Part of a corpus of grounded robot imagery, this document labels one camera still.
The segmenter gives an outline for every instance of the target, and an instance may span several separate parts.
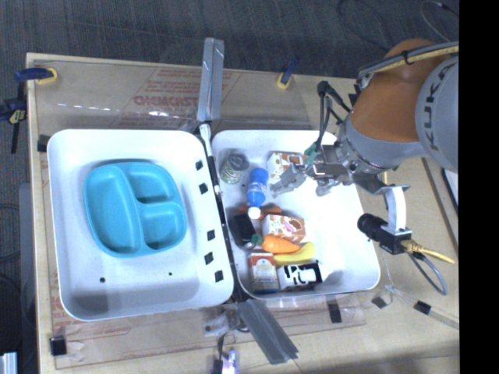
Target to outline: wooden table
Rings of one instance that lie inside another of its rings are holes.
[[[27,67],[46,61],[72,62],[89,65],[115,65],[118,70],[144,67],[158,69],[183,69],[177,65],[155,65],[140,62],[117,62],[92,58],[63,57],[55,55],[28,54]],[[317,129],[319,98],[317,84],[324,78],[294,75],[287,90],[275,85],[274,73],[224,70],[225,91],[222,103],[223,121],[214,123],[214,134],[223,129],[257,129],[289,125],[296,128]],[[345,101],[354,94],[352,79],[326,78]],[[38,150],[40,136],[67,126],[64,118],[48,121],[48,109],[37,104],[34,81],[28,83],[29,137],[30,137],[30,182],[34,212],[34,256],[36,273],[36,307],[38,364],[40,372],[174,372],[209,373],[212,370],[216,348],[200,348],[176,353],[130,358],[126,356],[114,362],[93,365],[72,365],[61,369],[51,355],[49,339],[54,336],[53,310],[57,304],[51,295],[51,286],[57,282],[50,271],[54,245],[50,243],[52,231],[50,199],[44,184],[46,154]],[[84,112],[80,120],[85,126]],[[334,132],[334,125],[328,130]],[[405,192],[407,203],[407,226],[412,229],[418,243],[456,259],[451,265],[434,260],[448,285],[448,295],[438,294],[421,276],[408,256],[391,256],[377,248],[382,268],[380,285],[367,294],[359,296],[365,324],[341,329],[292,335],[299,349],[299,358],[281,365],[270,365],[254,341],[231,345],[238,352],[240,372],[244,373],[302,373],[334,372],[459,372],[459,307],[458,307],[458,218],[450,202],[450,196],[441,179],[440,168],[427,159],[406,161],[397,171],[389,173],[389,182],[409,184]],[[381,197],[359,190],[363,209],[380,217],[387,217]],[[370,302],[381,296],[387,306],[380,309]],[[422,301],[431,305],[431,314],[415,310],[413,305]]]

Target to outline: divided blue plate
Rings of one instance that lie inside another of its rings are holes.
[[[148,162],[106,164],[83,186],[96,243],[117,257],[165,251],[186,235],[186,210],[172,176]]]

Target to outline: tin can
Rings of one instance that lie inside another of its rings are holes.
[[[244,153],[231,153],[220,168],[220,178],[228,184],[235,184],[249,167],[250,161]]]

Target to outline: banana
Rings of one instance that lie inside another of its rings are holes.
[[[274,254],[274,261],[278,266],[304,263],[311,260],[314,254],[315,245],[313,242],[305,242],[296,252]]]

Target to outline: gray carpet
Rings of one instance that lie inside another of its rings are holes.
[[[444,8],[435,2],[444,3]],[[28,51],[199,65],[205,37],[225,42],[225,68],[356,77],[410,37],[459,37],[459,0],[0,0],[0,97]],[[0,122],[0,354],[19,350],[19,186],[29,181],[27,127],[10,153]]]

